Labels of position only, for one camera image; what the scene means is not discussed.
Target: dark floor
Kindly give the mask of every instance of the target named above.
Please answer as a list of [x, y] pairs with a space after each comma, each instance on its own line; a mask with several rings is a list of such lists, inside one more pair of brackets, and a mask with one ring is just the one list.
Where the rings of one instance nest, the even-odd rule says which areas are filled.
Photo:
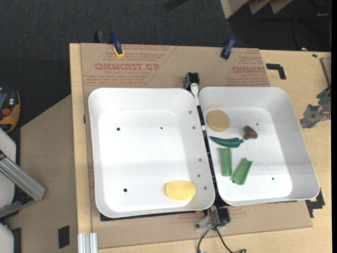
[[114, 29], [122, 43], [331, 51], [329, 21], [259, 22], [261, 18], [332, 13], [332, 0], [294, 0], [277, 15], [248, 5], [226, 20], [220, 0], [0, 0], [0, 84], [22, 99], [19, 126], [70, 94], [69, 43], [93, 42], [96, 30]]

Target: blue clamp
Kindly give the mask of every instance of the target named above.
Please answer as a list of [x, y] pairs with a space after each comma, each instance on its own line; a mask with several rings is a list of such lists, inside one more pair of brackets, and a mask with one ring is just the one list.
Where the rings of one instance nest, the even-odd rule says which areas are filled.
[[224, 59], [228, 59], [231, 54], [231, 49], [234, 46], [235, 42], [237, 41], [237, 37], [235, 35], [231, 35], [225, 45], [225, 48], [221, 52], [221, 57]]
[[125, 52], [122, 49], [121, 42], [117, 34], [113, 31], [110, 30], [109, 35], [111, 37], [111, 43], [114, 44], [114, 52], [117, 55], [117, 57], [122, 57], [125, 55]]

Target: tan round object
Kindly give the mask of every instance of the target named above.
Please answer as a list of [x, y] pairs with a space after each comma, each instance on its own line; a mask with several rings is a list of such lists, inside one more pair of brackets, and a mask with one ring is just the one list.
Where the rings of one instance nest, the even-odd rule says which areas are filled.
[[213, 110], [207, 114], [207, 124], [214, 131], [224, 131], [230, 125], [230, 119], [223, 111]]

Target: cardboard sheet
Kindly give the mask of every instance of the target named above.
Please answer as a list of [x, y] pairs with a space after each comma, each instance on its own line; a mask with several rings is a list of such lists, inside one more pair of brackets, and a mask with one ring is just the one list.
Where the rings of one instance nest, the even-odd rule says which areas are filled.
[[[101, 221], [95, 204], [94, 172], [87, 107], [98, 87], [178, 87], [187, 72], [198, 72], [199, 88], [207, 86], [269, 86], [258, 49], [233, 48], [230, 58], [220, 47], [123, 45], [117, 58], [111, 45], [81, 44], [85, 123], [93, 232], [100, 248], [199, 238], [194, 222], [202, 211], [176, 215]], [[235, 235], [312, 226], [305, 201], [229, 207], [232, 221], [221, 229]]]

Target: toy cucumber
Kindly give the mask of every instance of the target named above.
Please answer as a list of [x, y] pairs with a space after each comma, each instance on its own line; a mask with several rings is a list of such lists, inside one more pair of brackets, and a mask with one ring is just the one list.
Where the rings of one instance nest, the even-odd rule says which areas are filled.
[[244, 184], [248, 175], [248, 172], [252, 166], [253, 161], [247, 160], [247, 158], [244, 158], [239, 166], [239, 168], [236, 170], [235, 175], [233, 177], [234, 183], [237, 184]]
[[210, 139], [221, 146], [232, 147], [232, 148], [239, 147], [240, 144], [243, 143], [243, 140], [239, 138], [221, 139], [221, 138], [210, 136]]
[[219, 148], [221, 165], [222, 165], [222, 175], [231, 176], [232, 175], [232, 149], [229, 148]]

